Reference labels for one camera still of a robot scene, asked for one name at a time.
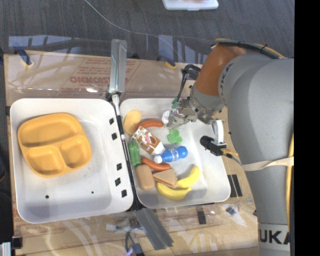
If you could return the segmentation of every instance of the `tray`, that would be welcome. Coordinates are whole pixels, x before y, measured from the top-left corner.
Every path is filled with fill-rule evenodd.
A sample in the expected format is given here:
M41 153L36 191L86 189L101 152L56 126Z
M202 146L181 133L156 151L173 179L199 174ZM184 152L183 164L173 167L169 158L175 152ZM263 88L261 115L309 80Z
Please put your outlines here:
M170 98L139 98L126 99L120 105L120 112L123 118L133 109L141 112L141 120L161 119L165 110L171 108ZM167 139L169 130L164 127L149 127L147 129L154 136L159 138L166 149L177 147L172 145ZM229 198L231 187L226 173L226 169L221 156L214 156L200 144L200 138L204 135L212 137L214 135L211 125L206 125L200 121L187 123L179 128L183 142L179 145L188 149L188 156L184 159L170 162L175 170L178 180L187 176L194 165L200 168L199 180L191 187L186 197L182 200L171 200L163 197L156 188L152 190L142 190L137 185L136 191L139 201L147 208L170 208L191 205L202 205L223 202ZM131 135L125 134L127 140ZM153 160L153 156L140 149L140 155ZM138 184L134 168L134 183Z
M69 113L82 125L92 156L77 171L44 178L28 166L18 142L27 120ZM13 170L19 215L29 223L125 212L133 203L126 158L113 106L102 99L23 98L10 109Z
M30 169L44 178L76 171L91 159L86 132L69 113L32 118L18 129L18 142Z

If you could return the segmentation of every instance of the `green object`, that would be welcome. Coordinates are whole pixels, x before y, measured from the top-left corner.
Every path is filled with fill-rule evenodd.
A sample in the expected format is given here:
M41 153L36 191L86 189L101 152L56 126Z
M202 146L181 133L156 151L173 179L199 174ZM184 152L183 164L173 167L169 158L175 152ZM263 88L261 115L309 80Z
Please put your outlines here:
M174 100L171 102L172 104L172 109L176 109L178 104L179 104L179 100L178 100L178 97L175 97Z
M172 144L179 144L183 141L178 130L170 130L170 134L167 136L167 138Z
M128 143L130 161L132 166L137 166L141 164L141 157L140 157L140 148L138 144L131 140Z

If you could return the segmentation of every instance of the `banana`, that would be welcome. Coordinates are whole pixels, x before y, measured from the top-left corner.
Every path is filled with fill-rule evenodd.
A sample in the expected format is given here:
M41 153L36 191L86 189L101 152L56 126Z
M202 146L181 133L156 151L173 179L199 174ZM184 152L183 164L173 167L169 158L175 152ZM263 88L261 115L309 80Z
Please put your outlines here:
M192 168L190 174L185 178L179 179L176 184L180 188L188 188L191 185L193 185L199 179L199 177L200 177L200 169L197 165L195 165Z
M156 188L161 195L171 200L184 199L188 192L191 191L190 187L188 187L187 189L172 189L160 182L156 184Z

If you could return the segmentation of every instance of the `white strap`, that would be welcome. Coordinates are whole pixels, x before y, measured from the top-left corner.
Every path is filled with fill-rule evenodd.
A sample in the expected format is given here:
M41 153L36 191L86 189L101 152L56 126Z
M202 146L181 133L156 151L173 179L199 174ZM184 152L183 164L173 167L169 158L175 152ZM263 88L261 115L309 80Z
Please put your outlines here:
M258 171L261 169L264 169L269 166L294 166L294 156L275 160L275 161L261 161L261 162L254 162L254 163L249 163L249 164L243 164L242 168L247 171L247 172L252 172L252 171Z

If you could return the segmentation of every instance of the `white plastic tub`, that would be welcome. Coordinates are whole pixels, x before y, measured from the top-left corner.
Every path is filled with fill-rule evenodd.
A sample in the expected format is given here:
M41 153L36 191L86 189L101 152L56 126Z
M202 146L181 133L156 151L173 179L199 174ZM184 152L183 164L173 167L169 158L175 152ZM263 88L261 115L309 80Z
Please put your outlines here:
M19 147L26 120L65 112L82 124L92 149L90 162L73 172L44 178L34 174ZM126 158L113 106L102 99L24 98L10 109L17 210L29 223L45 223L125 212L133 203Z
M120 112L123 118L133 109L142 114L141 120L144 119L161 119L165 110L171 108L173 99L170 98L139 98L126 99L120 105ZM200 178L192 185L187 196L182 200L171 200L163 197L156 188L152 190L142 190L137 185L137 196L139 201L147 208L169 208L190 205L210 204L223 202L229 198L231 187L225 166L221 156L214 156L200 144L200 138L204 135L213 137L211 125L206 125L200 121L187 123L179 128L180 136L183 142L179 145L170 144L167 135L169 130L164 126L147 128L154 136L159 138L166 149L174 148L179 145L185 146L188 150L188 156L169 164L175 170L178 180L188 175L194 165L200 168ZM151 160L152 155L140 149L140 155ZM135 184L138 184L135 171L133 169L133 178Z

